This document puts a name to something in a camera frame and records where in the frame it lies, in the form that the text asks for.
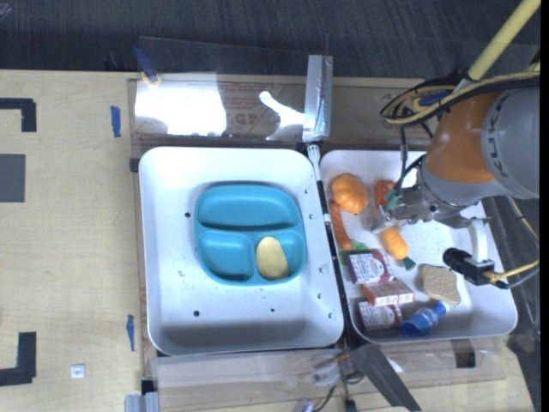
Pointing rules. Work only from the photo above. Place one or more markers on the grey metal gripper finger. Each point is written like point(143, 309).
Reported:
point(384, 211)
point(379, 225)

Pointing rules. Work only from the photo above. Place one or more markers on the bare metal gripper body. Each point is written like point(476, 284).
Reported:
point(418, 206)

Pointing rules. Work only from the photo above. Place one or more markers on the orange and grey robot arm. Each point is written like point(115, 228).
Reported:
point(467, 153)

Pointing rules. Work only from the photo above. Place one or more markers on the red orange toy food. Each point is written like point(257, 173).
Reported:
point(381, 189)

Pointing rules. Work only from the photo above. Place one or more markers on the short orange carrot green stem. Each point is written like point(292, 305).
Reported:
point(394, 243)

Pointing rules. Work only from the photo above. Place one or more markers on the orange toy pumpkin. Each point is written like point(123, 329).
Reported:
point(349, 193)

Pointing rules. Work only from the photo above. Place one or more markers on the long orange carrot green leaves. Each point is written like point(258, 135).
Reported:
point(339, 225)

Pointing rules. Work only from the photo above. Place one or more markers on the white plastic tray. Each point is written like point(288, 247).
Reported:
point(171, 230)
point(442, 238)

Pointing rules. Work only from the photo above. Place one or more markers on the maroon and white carton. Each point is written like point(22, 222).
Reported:
point(368, 268)
point(378, 316)

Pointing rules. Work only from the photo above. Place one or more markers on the orange and white carton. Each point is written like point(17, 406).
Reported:
point(386, 292)

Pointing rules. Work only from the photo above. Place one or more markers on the tan toy bread slice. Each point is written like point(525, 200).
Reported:
point(439, 283)

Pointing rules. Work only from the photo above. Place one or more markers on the blue plastic bottle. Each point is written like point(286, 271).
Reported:
point(422, 320)

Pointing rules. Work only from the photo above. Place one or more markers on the yellow toy potato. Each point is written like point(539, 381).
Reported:
point(272, 259)

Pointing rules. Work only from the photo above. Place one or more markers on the blue divided plate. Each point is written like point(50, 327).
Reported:
point(240, 213)

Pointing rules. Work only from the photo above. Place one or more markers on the black cylinder on white bracket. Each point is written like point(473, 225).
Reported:
point(469, 266)

